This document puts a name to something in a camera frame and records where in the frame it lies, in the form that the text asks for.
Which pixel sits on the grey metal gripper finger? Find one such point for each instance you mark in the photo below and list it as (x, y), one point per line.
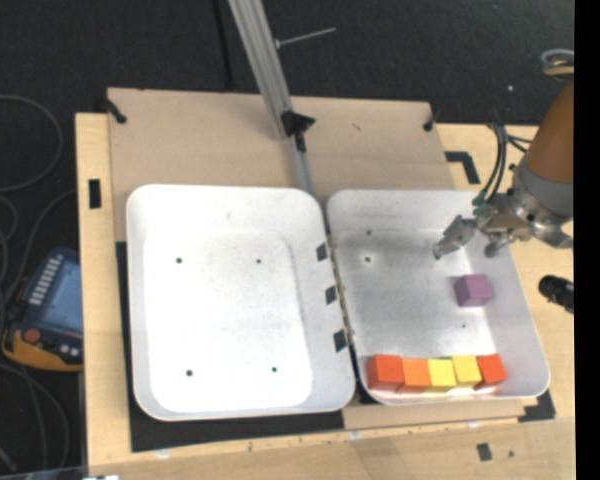
(495, 247)
(452, 238)

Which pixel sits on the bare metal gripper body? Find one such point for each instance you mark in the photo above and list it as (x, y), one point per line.
(522, 220)

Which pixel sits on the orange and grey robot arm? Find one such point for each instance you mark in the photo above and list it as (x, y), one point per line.
(555, 143)

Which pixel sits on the purple cube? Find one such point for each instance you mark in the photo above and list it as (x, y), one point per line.
(472, 290)

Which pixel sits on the white plastic tray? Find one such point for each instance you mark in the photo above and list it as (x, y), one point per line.
(410, 298)
(230, 318)

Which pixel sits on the red cube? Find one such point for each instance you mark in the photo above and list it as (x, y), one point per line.
(384, 370)
(492, 368)

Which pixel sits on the yellow cube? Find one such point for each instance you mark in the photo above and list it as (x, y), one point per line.
(466, 368)
(442, 373)

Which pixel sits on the orange cube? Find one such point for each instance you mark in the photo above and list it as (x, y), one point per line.
(416, 372)

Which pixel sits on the brown cardboard board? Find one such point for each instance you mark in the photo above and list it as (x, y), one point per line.
(205, 143)

